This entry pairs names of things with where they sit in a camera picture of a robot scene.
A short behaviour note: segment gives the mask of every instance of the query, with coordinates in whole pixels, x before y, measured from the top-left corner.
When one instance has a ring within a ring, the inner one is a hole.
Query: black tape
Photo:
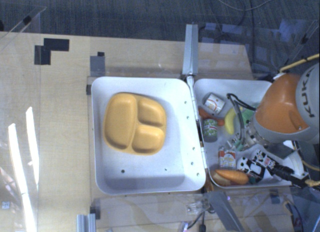
[[[95,214],[95,219],[101,218],[101,203],[99,199],[94,199],[92,205],[90,205],[90,214]]]
[[[43,46],[34,47],[34,64],[51,65],[51,51],[69,51],[69,40],[45,38]]]
[[[90,57],[90,76],[100,77],[106,75],[106,58],[104,56]]]
[[[301,40],[301,44],[306,44],[307,43],[307,41],[308,41],[308,37],[307,37],[307,35],[305,34],[304,35],[304,37],[302,38],[302,40]]]
[[[5,30],[5,25],[3,22],[0,20],[0,32],[3,32]]]
[[[270,198],[272,204],[280,203],[279,192],[277,189],[270,189]]]
[[[69,40],[44,39],[44,46],[53,51],[69,51]]]
[[[30,16],[26,16],[23,20],[24,25],[28,25],[31,22],[32,18]]]
[[[35,65],[50,65],[51,52],[45,46],[34,47],[34,64]]]
[[[91,95],[91,85],[87,84],[85,91],[86,91],[86,95],[90,96]]]

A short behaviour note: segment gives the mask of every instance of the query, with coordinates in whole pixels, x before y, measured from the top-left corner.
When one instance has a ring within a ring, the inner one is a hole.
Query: white tray
[[[230,108],[232,108],[231,102],[227,99],[227,93],[233,93],[239,97],[239,99],[247,102],[250,105],[254,105],[259,103],[263,96],[265,95],[267,89],[270,87],[271,83],[267,81],[249,81],[249,80],[223,80],[223,79],[200,79],[196,81],[194,84],[194,94],[197,101],[198,106],[205,109],[208,113],[210,109],[203,105],[203,98],[209,93],[214,93],[217,97],[221,98],[225,101],[225,106],[221,110],[221,112],[217,115],[217,117],[224,118],[226,113]],[[239,123],[237,119],[234,122],[235,131],[239,131]],[[229,135],[224,127],[218,127],[217,132],[218,140],[213,143],[204,142],[205,154],[207,158],[207,164],[209,170],[215,170],[219,168],[219,159],[218,159],[218,149],[220,146],[226,144],[227,140],[232,139],[234,136]],[[263,150],[265,153],[266,150],[260,146],[256,145],[252,148],[236,153],[236,159],[240,159],[242,157],[246,157],[251,159],[251,154],[255,149]],[[286,158],[284,160],[277,158],[276,156],[268,153],[270,157],[279,162],[282,165],[288,166],[290,168],[293,167],[293,163],[290,159]],[[291,182],[286,180],[280,180],[273,178],[268,171],[265,171],[265,177],[262,181],[257,184],[247,184],[243,186],[227,186],[223,187],[226,189],[232,188],[255,188],[255,187],[268,187],[268,186],[285,186],[291,185]]]
[[[116,151],[103,140],[103,118],[116,93],[148,96],[164,107],[166,137],[162,149],[150,156]],[[204,163],[187,84],[178,79],[100,77],[91,88],[95,177],[107,194],[194,191],[206,180]]]

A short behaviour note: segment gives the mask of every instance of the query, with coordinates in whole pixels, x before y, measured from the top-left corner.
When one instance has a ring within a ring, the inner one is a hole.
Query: packaged item
[[[217,138],[218,122],[213,119],[206,119],[203,121],[203,140],[205,142],[215,142]]]
[[[225,102],[213,93],[210,93],[203,99],[203,104],[211,109],[213,114],[218,114],[224,107]]]
[[[255,152],[253,152],[251,158],[258,165],[266,168],[268,170],[268,172],[270,172],[271,175],[273,175],[276,170],[281,170],[281,171],[286,172],[288,174],[294,173],[294,170],[292,170],[289,167],[286,167],[286,166],[279,164],[277,161],[273,160],[270,156],[268,156],[266,153],[262,152],[259,149],[257,149]]]
[[[219,166],[222,169],[236,169],[236,152],[227,150],[224,146],[219,149]]]
[[[264,178],[266,168],[257,165],[254,161],[251,161],[245,157],[242,157],[237,161],[237,170],[242,170],[249,177],[253,178],[250,182],[257,183]]]

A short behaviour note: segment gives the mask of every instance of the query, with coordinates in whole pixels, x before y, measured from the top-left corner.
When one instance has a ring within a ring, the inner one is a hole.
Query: gray carpet
[[[250,8],[249,0],[223,1]],[[200,41],[246,44],[254,71],[275,72],[285,62],[319,52],[320,0],[275,0],[246,12],[242,21],[243,12],[217,0],[1,0],[4,29],[33,6],[47,7],[41,32],[49,34],[183,41],[186,24],[196,23]]]

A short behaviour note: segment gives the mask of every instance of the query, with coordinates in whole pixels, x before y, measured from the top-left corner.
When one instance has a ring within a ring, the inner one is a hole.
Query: toy banana
[[[225,115],[224,119],[224,127],[228,134],[233,135],[235,132],[234,128],[234,118],[236,117],[236,112],[231,107],[229,111]]]

